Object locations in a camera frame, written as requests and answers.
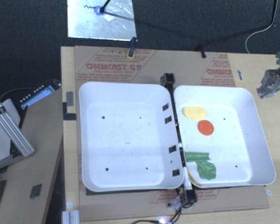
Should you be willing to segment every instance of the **black carpet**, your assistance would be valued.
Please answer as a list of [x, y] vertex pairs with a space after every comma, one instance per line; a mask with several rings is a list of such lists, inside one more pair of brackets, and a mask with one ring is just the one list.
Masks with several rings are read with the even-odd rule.
[[[205, 51], [235, 53], [246, 53], [246, 38], [270, 24], [274, 2], [132, 1], [138, 48], [194, 50], [201, 45]], [[128, 43], [68, 38], [67, 0], [0, 0], [0, 96], [10, 89], [60, 80], [60, 47], [74, 45], [127, 47]], [[248, 48], [261, 54], [280, 50], [280, 0], [275, 27], [253, 36]], [[6, 98], [18, 96], [20, 92], [14, 92]]]

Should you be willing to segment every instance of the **white tray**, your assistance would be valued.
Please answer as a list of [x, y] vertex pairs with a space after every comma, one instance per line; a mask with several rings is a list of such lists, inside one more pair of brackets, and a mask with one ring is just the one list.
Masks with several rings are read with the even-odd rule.
[[[242, 88], [180, 86], [175, 106], [185, 152], [208, 152], [215, 179], [201, 188], [270, 184], [275, 170], [252, 95]], [[79, 91], [82, 178], [96, 192], [174, 189], [184, 174], [169, 92], [156, 84], [88, 82]], [[214, 133], [202, 135], [184, 107], [206, 110]]]
[[[179, 86], [174, 92], [184, 152], [210, 153], [216, 178], [201, 179], [195, 162], [187, 166], [194, 184], [201, 188], [270, 184], [275, 169], [252, 94], [243, 88]], [[214, 126], [206, 136], [197, 129], [199, 120], [186, 118], [184, 107], [206, 110], [204, 119]]]
[[88, 189], [173, 189], [181, 185], [174, 116], [163, 86], [88, 82], [80, 88], [79, 98], [82, 178]]

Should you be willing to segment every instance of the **green leaf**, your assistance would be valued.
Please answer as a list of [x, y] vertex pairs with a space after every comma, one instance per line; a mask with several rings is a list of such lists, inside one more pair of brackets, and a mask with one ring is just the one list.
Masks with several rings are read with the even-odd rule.
[[185, 152], [186, 162], [210, 160], [209, 154], [210, 153]]
[[216, 178], [216, 167], [214, 164], [203, 160], [197, 161], [197, 171], [202, 179], [211, 180]]

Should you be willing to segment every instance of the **silver sheet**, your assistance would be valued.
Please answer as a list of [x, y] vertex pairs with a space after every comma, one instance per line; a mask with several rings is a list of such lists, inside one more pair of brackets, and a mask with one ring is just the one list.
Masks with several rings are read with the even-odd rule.
[[68, 0], [68, 36], [129, 41], [137, 37], [132, 0], [111, 0], [103, 15], [94, 7], [107, 0]]

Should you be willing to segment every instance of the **red circle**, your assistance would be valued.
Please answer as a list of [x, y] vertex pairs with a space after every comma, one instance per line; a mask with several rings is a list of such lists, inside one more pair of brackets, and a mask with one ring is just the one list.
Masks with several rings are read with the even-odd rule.
[[198, 130], [204, 135], [211, 135], [214, 132], [214, 126], [208, 120], [201, 120], [198, 123]]

